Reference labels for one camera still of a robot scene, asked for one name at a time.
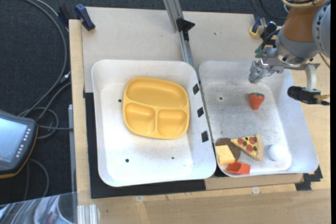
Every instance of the pizza slice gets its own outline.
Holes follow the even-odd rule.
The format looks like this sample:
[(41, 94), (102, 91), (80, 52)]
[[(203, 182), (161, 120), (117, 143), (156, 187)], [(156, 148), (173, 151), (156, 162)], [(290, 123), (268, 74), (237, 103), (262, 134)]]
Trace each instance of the pizza slice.
[(264, 154), (261, 135), (250, 135), (231, 139), (231, 143), (239, 147), (253, 159), (259, 161)]

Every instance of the yellow plate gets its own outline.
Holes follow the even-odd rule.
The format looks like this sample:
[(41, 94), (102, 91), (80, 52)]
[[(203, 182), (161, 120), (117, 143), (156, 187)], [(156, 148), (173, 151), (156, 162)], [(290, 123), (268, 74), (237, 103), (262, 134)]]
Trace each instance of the yellow plate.
[(128, 82), (123, 97), (123, 118), (137, 135), (174, 139), (184, 135), (190, 118), (185, 89), (172, 81), (135, 78)]

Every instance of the red object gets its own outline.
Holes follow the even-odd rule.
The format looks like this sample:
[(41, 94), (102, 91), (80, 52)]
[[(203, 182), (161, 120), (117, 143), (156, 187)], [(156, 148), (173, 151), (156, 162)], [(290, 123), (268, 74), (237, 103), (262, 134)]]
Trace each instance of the red object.
[(253, 92), (248, 95), (253, 110), (257, 110), (264, 101), (265, 96), (262, 93)]
[(230, 164), (226, 170), (232, 174), (249, 174), (251, 170), (251, 166), (246, 163), (235, 161)]

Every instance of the white round object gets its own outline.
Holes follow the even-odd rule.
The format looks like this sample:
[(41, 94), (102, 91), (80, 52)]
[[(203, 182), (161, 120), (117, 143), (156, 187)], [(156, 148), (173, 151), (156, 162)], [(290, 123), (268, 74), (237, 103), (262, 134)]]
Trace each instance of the white round object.
[(281, 161), (287, 157), (287, 154), (287, 148), (280, 144), (274, 144), (269, 149), (269, 156), (273, 161)]

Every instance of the handheld device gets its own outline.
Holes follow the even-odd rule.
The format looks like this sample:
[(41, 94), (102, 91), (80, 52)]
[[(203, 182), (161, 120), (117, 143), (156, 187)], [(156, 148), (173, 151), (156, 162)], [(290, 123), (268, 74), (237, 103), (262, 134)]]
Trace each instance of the handheld device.
[(26, 164), (37, 137), (33, 119), (0, 110), (0, 179), (17, 175)]

